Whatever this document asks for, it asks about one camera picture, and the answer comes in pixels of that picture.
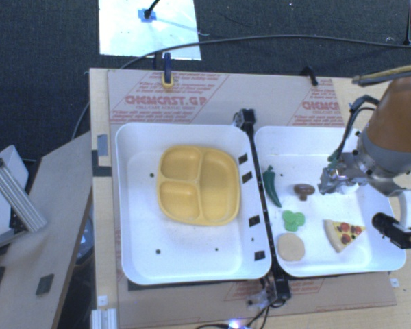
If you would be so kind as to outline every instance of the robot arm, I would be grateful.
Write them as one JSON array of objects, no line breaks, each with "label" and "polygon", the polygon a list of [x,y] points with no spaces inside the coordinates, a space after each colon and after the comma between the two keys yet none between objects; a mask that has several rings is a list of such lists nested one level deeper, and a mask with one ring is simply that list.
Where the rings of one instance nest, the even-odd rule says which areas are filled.
[{"label": "robot arm", "polygon": [[[376,108],[362,108],[364,102]],[[352,152],[343,152],[351,126],[363,109],[374,110],[370,121],[359,133]],[[377,214],[373,225],[400,248],[411,248],[411,190],[395,184],[393,178],[411,171],[411,77],[391,82],[380,101],[365,95],[351,106],[350,120],[338,149],[323,169],[319,191],[347,193],[363,184],[387,197],[397,196],[401,203],[401,221]]]}]

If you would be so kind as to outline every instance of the black carpet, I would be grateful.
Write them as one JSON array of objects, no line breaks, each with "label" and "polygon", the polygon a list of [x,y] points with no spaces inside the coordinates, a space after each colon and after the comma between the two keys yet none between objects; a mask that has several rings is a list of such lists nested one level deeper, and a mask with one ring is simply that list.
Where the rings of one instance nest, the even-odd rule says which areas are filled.
[{"label": "black carpet", "polygon": [[[200,40],[309,34],[401,45],[408,0],[194,0]],[[70,140],[88,101],[91,67],[129,58],[99,55],[98,0],[0,0],[0,150],[39,158]],[[208,45],[182,71],[351,77],[411,64],[410,49],[277,39]],[[151,61],[135,64],[150,69]],[[88,130],[88,116],[80,132]]]}]

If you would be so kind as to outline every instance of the toy pizza slice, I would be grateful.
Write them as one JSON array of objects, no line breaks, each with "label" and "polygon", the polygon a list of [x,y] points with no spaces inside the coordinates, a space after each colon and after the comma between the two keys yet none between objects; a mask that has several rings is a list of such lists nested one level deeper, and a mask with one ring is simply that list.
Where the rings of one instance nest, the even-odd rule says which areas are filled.
[{"label": "toy pizza slice", "polygon": [[365,227],[325,219],[324,229],[336,252],[342,252],[361,235],[361,233],[365,230]]}]

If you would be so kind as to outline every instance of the yellow plate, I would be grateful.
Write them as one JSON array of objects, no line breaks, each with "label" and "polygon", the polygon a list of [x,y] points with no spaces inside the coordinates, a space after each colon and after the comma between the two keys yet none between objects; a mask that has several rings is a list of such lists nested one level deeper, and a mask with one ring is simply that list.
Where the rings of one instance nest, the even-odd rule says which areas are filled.
[{"label": "yellow plate", "polygon": [[167,149],[158,167],[157,194],[168,217],[189,224],[221,226],[239,212],[239,172],[233,158],[209,147]]}]

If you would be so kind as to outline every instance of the beige round toy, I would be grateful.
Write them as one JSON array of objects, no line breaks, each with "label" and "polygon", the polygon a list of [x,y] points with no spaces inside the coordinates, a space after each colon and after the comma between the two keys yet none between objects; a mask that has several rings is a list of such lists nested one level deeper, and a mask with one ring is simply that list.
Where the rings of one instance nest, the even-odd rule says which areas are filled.
[{"label": "beige round toy", "polygon": [[304,242],[293,233],[286,233],[279,237],[277,250],[283,260],[295,262],[304,256]]}]

